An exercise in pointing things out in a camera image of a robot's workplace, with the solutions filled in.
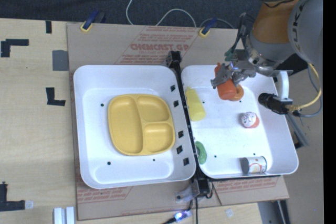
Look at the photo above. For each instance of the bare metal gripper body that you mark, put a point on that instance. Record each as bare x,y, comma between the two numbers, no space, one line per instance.
244,63

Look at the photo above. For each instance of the black cylinder on white bracket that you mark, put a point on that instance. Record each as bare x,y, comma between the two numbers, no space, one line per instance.
273,103

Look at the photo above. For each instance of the orange doughnut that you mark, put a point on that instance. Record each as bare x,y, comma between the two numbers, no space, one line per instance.
240,93

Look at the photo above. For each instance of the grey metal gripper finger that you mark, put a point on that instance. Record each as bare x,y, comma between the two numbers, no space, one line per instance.
221,75
239,77

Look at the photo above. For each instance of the white plastic tray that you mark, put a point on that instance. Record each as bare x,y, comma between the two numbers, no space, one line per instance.
225,139
97,123

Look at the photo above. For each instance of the brown cardboard board red print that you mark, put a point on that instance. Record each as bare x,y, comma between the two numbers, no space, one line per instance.
105,42

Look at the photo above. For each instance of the white can orange print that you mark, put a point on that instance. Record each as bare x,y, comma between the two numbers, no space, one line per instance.
256,165

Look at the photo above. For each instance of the orange bottle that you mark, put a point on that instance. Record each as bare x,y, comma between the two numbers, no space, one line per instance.
227,90

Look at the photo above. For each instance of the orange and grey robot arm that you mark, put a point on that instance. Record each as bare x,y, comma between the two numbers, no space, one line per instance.
273,23

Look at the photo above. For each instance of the yellow divided plate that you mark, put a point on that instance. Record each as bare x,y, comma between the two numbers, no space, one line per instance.
126,123

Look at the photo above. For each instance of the thin black rod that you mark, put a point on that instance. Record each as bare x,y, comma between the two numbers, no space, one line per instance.
187,115

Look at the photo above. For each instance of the green round toy food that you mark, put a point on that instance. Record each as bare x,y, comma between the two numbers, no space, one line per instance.
201,152

